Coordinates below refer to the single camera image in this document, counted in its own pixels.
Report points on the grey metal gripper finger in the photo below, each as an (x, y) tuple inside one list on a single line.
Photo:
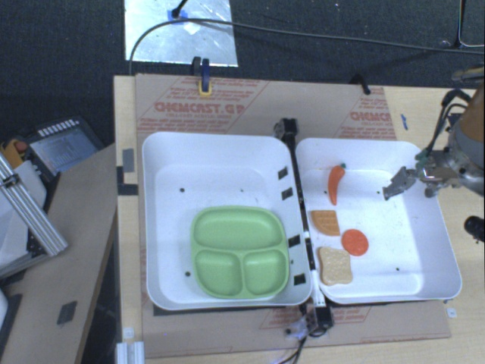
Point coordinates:
[(393, 190), (406, 176)]

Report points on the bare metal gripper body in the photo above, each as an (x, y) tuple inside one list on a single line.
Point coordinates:
[(441, 174)]

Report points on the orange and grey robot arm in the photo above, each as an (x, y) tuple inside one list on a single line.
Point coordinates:
[(475, 127)]

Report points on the white plastic tray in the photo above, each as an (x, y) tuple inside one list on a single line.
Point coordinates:
[(394, 248), (212, 165)]

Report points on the orange carrot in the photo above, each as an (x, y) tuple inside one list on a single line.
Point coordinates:
[(334, 182)]

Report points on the orange round slice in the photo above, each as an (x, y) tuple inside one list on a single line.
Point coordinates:
[(355, 242)]

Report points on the orange waffle biscuit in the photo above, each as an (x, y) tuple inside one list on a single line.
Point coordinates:
[(326, 222)]

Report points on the thin black and white rod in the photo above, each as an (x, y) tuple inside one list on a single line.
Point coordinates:
[(300, 199)]

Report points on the tan bread slice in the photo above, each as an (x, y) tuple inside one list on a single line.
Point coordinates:
[(335, 267)]

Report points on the green divided plate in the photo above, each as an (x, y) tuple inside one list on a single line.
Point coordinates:
[(235, 230)]

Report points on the brown cardboard board red print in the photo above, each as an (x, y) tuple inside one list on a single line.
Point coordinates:
[(250, 101)]

